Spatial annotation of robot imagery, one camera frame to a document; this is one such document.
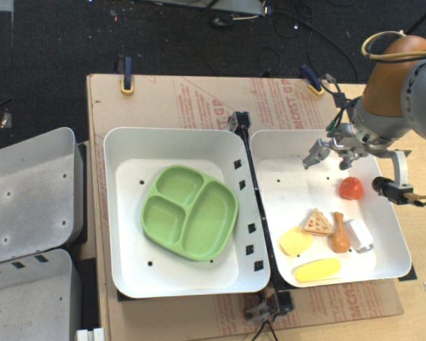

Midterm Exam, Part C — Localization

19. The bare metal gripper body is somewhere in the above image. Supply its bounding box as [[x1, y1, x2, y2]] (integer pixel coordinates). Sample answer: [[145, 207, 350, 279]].
[[329, 121, 391, 158]]

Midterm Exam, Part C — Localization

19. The red tomato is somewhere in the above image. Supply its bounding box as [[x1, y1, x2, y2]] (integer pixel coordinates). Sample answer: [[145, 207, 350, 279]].
[[338, 176, 365, 201]]

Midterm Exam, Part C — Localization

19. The white plastic tray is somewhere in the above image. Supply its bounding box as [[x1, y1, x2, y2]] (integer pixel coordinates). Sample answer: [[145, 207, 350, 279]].
[[103, 126, 272, 300], [0, 248, 83, 341], [250, 129, 413, 289], [0, 126, 85, 266]]

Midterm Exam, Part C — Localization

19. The thin black rod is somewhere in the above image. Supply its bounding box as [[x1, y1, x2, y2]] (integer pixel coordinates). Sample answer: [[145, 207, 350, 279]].
[[235, 126, 282, 298]]

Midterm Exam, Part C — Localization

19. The tan pizza slice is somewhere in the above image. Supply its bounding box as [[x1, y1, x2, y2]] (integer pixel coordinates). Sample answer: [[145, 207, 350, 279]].
[[302, 208, 334, 237]]

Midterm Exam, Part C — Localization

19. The white can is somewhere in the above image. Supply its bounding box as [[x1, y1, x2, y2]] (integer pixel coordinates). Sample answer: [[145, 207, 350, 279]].
[[343, 218, 375, 254]]

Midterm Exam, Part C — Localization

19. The brown chicken drumstick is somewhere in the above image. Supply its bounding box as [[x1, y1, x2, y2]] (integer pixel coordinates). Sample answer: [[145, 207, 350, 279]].
[[330, 211, 352, 254]]

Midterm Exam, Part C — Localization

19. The pale yellow round slice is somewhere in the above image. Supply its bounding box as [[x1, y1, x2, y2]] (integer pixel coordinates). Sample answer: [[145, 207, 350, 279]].
[[278, 225, 314, 258]]

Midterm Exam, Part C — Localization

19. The yellow corn cob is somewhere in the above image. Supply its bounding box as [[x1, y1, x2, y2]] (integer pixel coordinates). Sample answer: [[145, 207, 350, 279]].
[[293, 257, 342, 283]]

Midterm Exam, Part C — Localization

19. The green divided plate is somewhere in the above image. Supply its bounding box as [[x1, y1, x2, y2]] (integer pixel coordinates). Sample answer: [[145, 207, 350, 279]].
[[140, 164, 240, 262]]

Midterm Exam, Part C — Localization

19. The brown cardboard board red print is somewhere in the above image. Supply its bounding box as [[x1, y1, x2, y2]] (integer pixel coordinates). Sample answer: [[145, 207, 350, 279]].
[[87, 73, 405, 337]]

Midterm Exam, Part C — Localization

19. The black cylinder on white bracket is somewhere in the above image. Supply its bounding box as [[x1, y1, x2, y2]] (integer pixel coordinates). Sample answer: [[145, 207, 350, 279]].
[[371, 149, 415, 206]]

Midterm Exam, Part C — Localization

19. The black block with thin wires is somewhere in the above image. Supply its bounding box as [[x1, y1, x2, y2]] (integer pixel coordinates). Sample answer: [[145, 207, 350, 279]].
[[244, 291, 294, 322], [228, 111, 253, 132]]

